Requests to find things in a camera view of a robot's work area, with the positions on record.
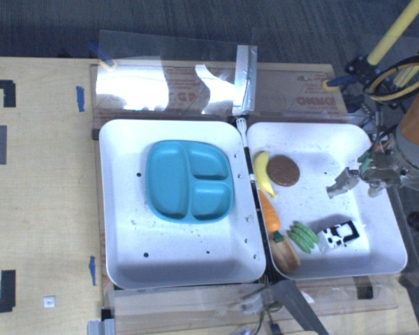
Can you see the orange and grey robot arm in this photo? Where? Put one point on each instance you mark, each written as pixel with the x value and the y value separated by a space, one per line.
pixel 412 131

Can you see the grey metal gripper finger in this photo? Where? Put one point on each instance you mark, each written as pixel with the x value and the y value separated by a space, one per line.
pixel 375 189
pixel 344 181

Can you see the brown pumpkin with green stem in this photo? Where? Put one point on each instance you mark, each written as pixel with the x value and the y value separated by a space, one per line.
pixel 285 255

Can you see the orange carrot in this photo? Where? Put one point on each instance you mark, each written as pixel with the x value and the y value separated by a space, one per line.
pixel 269 213

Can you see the green pea pods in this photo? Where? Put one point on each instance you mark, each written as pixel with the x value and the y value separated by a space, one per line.
pixel 303 237

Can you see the brown round biscuit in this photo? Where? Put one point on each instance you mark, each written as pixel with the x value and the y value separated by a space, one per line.
pixel 283 170

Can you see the yellow banana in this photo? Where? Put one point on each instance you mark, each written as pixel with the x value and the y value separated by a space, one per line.
pixel 262 173

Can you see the brown cardboard board red print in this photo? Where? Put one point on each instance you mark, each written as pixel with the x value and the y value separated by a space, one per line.
pixel 300 93

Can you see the white plastic tray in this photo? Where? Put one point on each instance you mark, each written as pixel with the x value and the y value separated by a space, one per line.
pixel 125 204
pixel 335 215

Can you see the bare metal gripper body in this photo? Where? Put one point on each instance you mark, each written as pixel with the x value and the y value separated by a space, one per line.
pixel 382 171

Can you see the black and white carton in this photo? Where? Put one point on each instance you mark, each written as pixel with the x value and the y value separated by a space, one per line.
pixel 338 237

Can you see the blue divided plate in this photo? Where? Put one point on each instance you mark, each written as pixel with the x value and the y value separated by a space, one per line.
pixel 167 180

